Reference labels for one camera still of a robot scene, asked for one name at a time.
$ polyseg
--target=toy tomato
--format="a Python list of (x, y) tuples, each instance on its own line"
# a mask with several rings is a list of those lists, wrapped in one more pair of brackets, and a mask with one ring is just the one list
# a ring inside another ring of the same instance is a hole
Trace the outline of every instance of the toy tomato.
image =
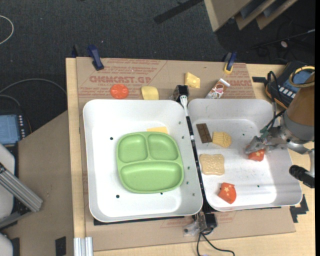
[(222, 198), (227, 203), (232, 204), (237, 198), (235, 185), (226, 182), (222, 183), (218, 197)]
[(129, 94), (129, 89), (124, 84), (117, 83), (110, 89), (111, 96), (115, 99), (124, 99)]
[(264, 149), (260, 149), (256, 152), (252, 152), (249, 154), (248, 158), (251, 160), (255, 160), (255, 161), (259, 161), (261, 162), (264, 159), (265, 156), (265, 150)]

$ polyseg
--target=yellow cheese slice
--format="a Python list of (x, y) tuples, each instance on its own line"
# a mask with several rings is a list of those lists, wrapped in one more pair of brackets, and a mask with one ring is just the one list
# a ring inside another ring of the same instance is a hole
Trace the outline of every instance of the yellow cheese slice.
[(154, 86), (142, 86), (141, 92), (144, 100), (159, 100), (158, 89)]
[(200, 88), (200, 78), (187, 72), (184, 76), (184, 84), (193, 88)]
[(146, 131), (147, 132), (159, 132), (159, 133), (168, 134), (167, 127), (165, 127), (165, 126), (149, 128), (149, 129), (146, 129)]

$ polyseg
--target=screen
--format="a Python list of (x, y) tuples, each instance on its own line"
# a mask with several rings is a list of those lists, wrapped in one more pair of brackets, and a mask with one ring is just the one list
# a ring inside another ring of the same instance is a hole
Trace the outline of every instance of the screen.
[(17, 116), (15, 114), (0, 115), (0, 143), (14, 144), (20, 139)]
[[(311, 76), (311, 73), (306, 71), (306, 70), (302, 70), (300, 72), (298, 72), (297, 74), (294, 75), (293, 77), (293, 82), (295, 84), (304, 84), (308, 78)], [(298, 87), (294, 87), (290, 82), (289, 79), (287, 81), (284, 82), (283, 86), (287, 89), (289, 89), (290, 91), (297, 93), (298, 90), (300, 88)]]

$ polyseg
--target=blue clamp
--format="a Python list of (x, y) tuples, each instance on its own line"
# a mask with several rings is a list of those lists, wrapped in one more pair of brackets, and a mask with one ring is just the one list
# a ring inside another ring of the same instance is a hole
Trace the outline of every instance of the blue clamp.
[(231, 74), (233, 67), (234, 67), (234, 63), (237, 57), (237, 52), (233, 51), (232, 53), (228, 53), (224, 59), (224, 62), (226, 62), (225, 66), (224, 66), (224, 73), (226, 74)]
[(88, 54), (90, 57), (93, 58), (93, 66), (95, 67), (95, 69), (97, 71), (99, 70), (103, 70), (105, 68), (105, 66), (102, 64), (100, 56), (99, 56), (99, 52), (98, 49), (95, 45), (90, 44), (87, 48), (86, 48)]

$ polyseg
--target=green plate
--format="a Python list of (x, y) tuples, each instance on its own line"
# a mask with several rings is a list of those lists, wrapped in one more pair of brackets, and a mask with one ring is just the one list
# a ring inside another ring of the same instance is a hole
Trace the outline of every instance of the green plate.
[(135, 193), (170, 191), (184, 179), (178, 145), (163, 132), (124, 135), (116, 146), (116, 163), (123, 186)]

